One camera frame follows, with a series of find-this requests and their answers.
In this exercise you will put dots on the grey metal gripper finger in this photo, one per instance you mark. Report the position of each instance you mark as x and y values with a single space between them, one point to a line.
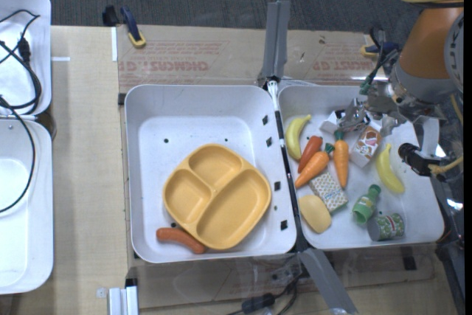
352 116
388 125

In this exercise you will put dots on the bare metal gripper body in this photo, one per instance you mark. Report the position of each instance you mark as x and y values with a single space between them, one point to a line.
383 101

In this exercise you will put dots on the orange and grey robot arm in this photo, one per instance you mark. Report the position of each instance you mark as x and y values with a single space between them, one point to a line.
424 48

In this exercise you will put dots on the white carton with orange print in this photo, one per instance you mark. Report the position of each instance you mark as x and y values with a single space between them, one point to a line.
365 147

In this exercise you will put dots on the yellow banana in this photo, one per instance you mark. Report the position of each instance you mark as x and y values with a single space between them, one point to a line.
387 169
293 133

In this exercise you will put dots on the green patterned packet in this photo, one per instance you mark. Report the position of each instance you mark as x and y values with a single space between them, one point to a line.
329 192

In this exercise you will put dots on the green bottle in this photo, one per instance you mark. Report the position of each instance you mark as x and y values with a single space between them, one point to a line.
365 206

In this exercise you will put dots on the white plastic tray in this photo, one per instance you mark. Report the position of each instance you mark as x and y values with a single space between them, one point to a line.
155 114
416 210

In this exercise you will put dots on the green and grey can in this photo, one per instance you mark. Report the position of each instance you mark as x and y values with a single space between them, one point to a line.
387 226

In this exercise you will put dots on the pale yellow bread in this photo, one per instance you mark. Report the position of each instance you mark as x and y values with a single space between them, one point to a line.
315 214

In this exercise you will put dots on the yellow divided plate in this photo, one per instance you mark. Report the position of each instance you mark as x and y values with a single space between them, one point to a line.
221 195

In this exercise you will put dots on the brown cardboard board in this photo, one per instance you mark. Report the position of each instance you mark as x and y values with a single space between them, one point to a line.
206 59

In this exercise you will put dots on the orange sausage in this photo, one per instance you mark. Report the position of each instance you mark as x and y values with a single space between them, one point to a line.
177 235

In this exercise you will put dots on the black cylinder on white bracket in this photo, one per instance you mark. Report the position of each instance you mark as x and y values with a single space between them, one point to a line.
416 158

